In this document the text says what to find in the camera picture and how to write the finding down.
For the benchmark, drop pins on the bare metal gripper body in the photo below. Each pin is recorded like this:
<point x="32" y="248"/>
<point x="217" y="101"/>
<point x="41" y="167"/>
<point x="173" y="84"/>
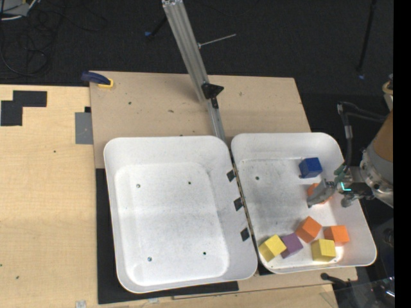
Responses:
<point x="380" y="192"/>

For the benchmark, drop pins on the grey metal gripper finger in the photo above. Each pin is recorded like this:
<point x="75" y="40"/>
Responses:
<point x="347" y="201"/>
<point x="320" y="192"/>

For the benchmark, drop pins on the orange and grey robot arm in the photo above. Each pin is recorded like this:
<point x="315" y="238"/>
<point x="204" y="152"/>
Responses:
<point x="383" y="143"/>

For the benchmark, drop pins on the orange cube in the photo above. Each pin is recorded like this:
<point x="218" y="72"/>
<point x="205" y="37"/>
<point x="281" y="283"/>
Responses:
<point x="337" y="234"/>
<point x="308" y="229"/>
<point x="311" y="189"/>

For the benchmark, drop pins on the blue cube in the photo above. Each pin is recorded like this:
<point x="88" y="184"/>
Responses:
<point x="311" y="167"/>

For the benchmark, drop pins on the white plastic tray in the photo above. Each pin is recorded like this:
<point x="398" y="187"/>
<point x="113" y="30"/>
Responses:
<point x="276" y="201"/>
<point x="173" y="223"/>

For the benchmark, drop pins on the yellow cube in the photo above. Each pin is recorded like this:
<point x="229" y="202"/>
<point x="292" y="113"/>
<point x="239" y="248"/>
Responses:
<point x="273" y="247"/>
<point x="323" y="250"/>

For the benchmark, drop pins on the purple cube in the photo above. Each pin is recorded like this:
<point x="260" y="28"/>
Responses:
<point x="292" y="245"/>

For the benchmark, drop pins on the brown flat board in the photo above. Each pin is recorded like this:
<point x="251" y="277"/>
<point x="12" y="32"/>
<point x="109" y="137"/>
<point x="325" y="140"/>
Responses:
<point x="151" y="107"/>

